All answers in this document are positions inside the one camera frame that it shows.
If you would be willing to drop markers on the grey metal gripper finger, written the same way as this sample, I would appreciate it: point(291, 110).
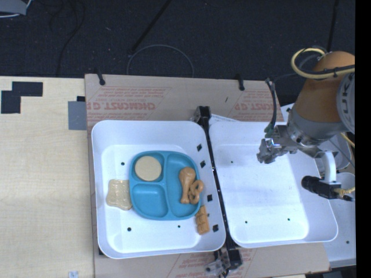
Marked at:
point(274, 156)
point(265, 149)

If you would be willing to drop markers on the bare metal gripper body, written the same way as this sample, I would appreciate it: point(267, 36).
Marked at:
point(292, 143)

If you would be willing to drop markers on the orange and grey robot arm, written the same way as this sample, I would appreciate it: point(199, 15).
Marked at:
point(319, 97)

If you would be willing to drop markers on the white plastic tray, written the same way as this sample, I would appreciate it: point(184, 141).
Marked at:
point(261, 195)
point(156, 239)

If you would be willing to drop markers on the thin black rod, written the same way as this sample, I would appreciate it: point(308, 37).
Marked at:
point(216, 172)

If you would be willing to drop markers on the brown pretzel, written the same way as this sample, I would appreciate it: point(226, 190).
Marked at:
point(197, 188)

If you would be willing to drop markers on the brown chicken drumstick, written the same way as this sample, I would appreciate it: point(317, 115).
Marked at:
point(186, 178)

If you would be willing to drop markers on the brown waffle piece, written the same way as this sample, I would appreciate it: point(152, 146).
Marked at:
point(203, 220)

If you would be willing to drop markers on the brown cardboard board red print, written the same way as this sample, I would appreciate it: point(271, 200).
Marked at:
point(179, 100)

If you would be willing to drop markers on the round tan biscuit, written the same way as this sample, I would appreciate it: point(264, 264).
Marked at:
point(147, 168)

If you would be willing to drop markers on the blue divided plate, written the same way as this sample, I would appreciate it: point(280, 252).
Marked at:
point(150, 198)

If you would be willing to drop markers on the pale bread slice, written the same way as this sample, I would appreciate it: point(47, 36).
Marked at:
point(119, 194)

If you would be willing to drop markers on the black cylinder on white bracket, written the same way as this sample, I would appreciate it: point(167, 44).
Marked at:
point(317, 185)

